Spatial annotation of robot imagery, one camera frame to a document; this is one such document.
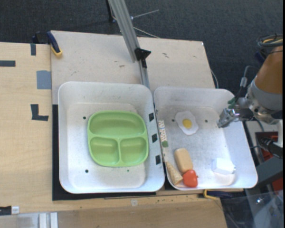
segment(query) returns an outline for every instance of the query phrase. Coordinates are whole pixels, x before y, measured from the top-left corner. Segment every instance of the egg yolk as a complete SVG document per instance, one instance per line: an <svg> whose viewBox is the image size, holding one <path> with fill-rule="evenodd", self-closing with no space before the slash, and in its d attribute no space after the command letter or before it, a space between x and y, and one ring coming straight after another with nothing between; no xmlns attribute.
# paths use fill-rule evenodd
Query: egg yolk
<svg viewBox="0 0 285 228"><path fill-rule="evenodd" d="M185 128L189 129L192 127L192 122L189 119L184 119L182 120L182 124L184 125Z"/></svg>

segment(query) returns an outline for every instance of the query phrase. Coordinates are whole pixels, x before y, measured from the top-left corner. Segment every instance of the red tomato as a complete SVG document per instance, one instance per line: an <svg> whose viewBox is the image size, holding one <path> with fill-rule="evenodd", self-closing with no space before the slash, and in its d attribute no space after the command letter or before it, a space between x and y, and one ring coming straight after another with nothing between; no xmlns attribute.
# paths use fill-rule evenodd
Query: red tomato
<svg viewBox="0 0 285 228"><path fill-rule="evenodd" d="M184 184L188 187L195 188L198 185L198 177L195 170L189 170L183 174Z"/></svg>

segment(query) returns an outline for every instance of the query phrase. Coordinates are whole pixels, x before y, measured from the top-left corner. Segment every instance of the green plate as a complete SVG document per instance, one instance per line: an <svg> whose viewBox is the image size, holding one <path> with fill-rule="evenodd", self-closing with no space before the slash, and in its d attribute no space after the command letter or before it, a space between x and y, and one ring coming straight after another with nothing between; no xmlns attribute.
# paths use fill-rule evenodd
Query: green plate
<svg viewBox="0 0 285 228"><path fill-rule="evenodd" d="M89 151L102 166L121 167L143 163L149 154L144 120L128 111L100 111L87 126Z"/></svg>

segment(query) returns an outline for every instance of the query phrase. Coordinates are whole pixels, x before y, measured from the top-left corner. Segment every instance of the toy fried egg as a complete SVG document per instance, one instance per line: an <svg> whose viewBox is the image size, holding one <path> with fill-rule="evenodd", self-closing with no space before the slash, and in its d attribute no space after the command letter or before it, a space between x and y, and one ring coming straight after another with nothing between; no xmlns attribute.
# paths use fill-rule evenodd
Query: toy fried egg
<svg viewBox="0 0 285 228"><path fill-rule="evenodd" d="M199 126L195 121L194 115L190 111L177 112L175 120L180 129L186 134L191 135L196 133Z"/></svg>

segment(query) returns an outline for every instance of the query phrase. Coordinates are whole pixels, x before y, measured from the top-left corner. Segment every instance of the wooden table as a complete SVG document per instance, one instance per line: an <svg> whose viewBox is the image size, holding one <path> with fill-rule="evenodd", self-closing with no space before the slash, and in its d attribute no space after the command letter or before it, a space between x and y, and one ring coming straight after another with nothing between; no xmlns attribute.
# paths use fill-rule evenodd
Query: wooden table
<svg viewBox="0 0 285 228"><path fill-rule="evenodd" d="M184 226L195 222L199 227L226 227L220 201L199 198L197 193L200 191L182 192L162 188L155 196L52 201L52 104L56 101L52 92L63 81L70 79L85 81L87 77L89 81L113 82L108 75L100 73L97 76L94 71L94 77L87 74L82 77L77 70L83 65L99 68L104 62L106 67L111 65L122 75L136 75L132 78L123 77L125 83L140 83L136 72L138 68L131 65L133 62L127 55L121 36L59 31L53 31L53 34L62 47L62 58L55 58L50 45L0 42L0 61L15 61L15 66L0 66L0 207L19 206L21 213L85 210L80 216L94 210L100 223L105 224L101 217L109 216L119 221L121 227L123 219L118 217L122 212L128 219L131 219L131 214L133 220L140 219L141 226L144 220L148 224L174 220L174 223L165 227L174 227L175 222L182 222ZM71 44L67 41L74 42L74 37L81 40L76 40L70 48L68 46ZM81 58L81 65L71 68L70 58L74 59L74 53L68 52L75 50L80 42L81 45L84 45L83 41L88 43L91 38L95 41L109 40L114 51L110 52L112 49L107 48L105 56L88 55L87 58ZM157 38L139 38L139 42L143 49L152 51L147 58L152 91L162 85L214 87L202 42ZM82 56L87 50L97 48L99 46L92 43L88 48L79 50L79 54ZM69 70L68 74L59 72L63 65ZM53 90L37 88L38 71L51 72ZM118 79L116 82L121 80L116 74L114 77ZM47 121L32 120L32 104L38 104L38 114L48 116ZM79 222L78 216L72 217L73 221Z"/></svg>

